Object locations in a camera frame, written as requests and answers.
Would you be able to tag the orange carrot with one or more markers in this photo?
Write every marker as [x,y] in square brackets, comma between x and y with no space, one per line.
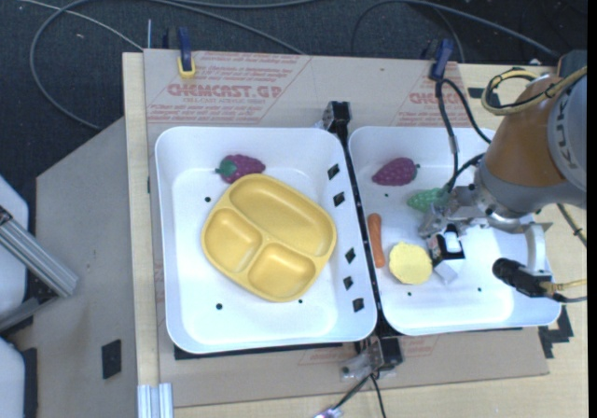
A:
[376,239]

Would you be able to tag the brown cardboard board, red print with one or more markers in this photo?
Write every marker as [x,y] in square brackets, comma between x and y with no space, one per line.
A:
[289,85]

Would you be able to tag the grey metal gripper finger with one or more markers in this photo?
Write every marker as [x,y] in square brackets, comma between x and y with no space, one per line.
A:
[429,223]
[459,226]

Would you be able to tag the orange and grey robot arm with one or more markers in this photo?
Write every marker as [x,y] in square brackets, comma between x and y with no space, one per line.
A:
[527,150]

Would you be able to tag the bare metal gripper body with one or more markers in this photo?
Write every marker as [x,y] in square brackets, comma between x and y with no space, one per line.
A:
[468,201]

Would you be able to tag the black cylinder on white bracket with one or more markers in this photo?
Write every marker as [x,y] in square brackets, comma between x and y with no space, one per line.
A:
[508,270]

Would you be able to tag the white cube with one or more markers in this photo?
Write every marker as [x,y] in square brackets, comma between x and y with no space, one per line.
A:
[446,273]

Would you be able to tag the white plastic tray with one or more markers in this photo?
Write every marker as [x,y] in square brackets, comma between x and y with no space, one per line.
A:
[196,313]
[466,309]

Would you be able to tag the black and white carton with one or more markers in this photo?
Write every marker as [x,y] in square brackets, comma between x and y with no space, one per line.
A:
[450,250]

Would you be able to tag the yellow divided plate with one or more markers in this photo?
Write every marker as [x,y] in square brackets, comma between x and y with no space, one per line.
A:
[270,234]

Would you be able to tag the purple grapes with green leaf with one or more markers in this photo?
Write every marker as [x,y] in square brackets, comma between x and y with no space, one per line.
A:
[245,166]

